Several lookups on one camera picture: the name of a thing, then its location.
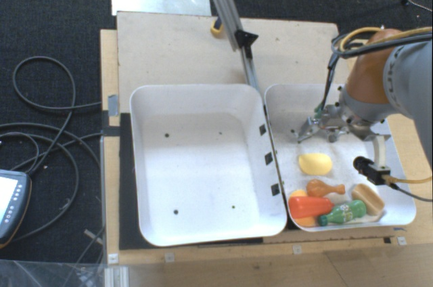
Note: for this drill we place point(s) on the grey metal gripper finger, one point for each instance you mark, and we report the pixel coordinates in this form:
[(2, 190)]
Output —
[(308, 130), (334, 135)]

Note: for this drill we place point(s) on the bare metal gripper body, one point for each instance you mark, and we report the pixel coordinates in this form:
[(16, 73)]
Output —
[(333, 120)]

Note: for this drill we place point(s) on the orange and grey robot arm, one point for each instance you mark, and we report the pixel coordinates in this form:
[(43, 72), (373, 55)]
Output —
[(402, 76)]

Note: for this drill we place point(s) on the white plastic tray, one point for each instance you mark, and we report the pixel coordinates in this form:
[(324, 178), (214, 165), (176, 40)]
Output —
[(199, 170), (341, 157)]

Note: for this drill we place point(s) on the pale yellow oval toy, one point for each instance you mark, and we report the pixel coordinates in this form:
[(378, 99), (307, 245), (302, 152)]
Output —
[(315, 164)]

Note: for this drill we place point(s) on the thin black rod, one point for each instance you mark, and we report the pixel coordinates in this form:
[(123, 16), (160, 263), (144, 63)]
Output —
[(274, 160)]

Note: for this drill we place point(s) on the orange toy chicken drumstick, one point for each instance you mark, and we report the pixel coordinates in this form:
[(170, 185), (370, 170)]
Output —
[(319, 188)]

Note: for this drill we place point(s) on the tan hot dog bun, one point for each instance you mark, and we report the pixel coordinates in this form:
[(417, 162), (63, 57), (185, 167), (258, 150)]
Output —
[(368, 199)]

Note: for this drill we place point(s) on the orange carrot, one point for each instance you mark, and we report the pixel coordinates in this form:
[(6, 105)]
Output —
[(308, 207)]

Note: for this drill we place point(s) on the green bottle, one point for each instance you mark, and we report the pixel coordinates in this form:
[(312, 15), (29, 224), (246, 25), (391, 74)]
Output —
[(345, 212)]

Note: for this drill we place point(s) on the yellow orange round toy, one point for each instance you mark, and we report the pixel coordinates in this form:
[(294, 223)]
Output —
[(306, 222)]

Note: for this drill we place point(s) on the black cylinder on white bracket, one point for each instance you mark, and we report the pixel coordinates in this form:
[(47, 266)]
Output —
[(370, 170)]

